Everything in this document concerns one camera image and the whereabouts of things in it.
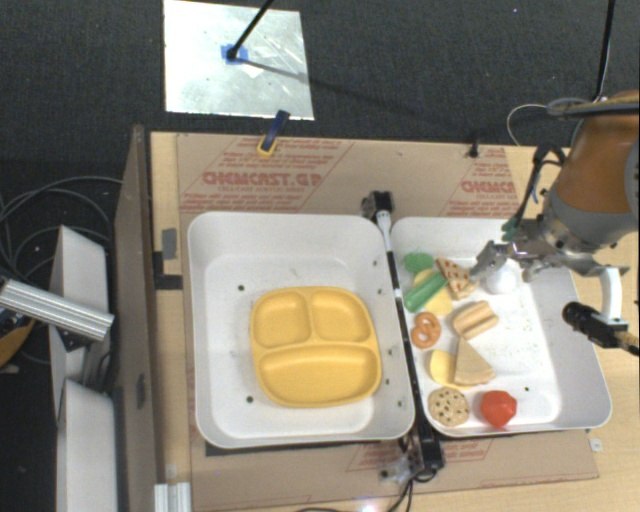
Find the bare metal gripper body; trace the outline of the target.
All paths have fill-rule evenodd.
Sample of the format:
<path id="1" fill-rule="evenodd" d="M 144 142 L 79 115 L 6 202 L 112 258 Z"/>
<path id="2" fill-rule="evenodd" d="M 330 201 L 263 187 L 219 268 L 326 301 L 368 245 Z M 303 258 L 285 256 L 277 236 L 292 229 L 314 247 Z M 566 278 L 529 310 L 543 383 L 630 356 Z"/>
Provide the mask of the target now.
<path id="1" fill-rule="evenodd" d="M 547 260 L 552 268 L 566 267 L 579 275 L 600 275 L 607 269 L 616 269 L 621 275 L 628 266 L 598 262 L 594 254 L 598 246 L 584 243 L 573 236 L 559 221 L 545 224 L 535 219 L 523 220 L 509 242 L 509 258 L 520 266 L 527 260 Z"/>

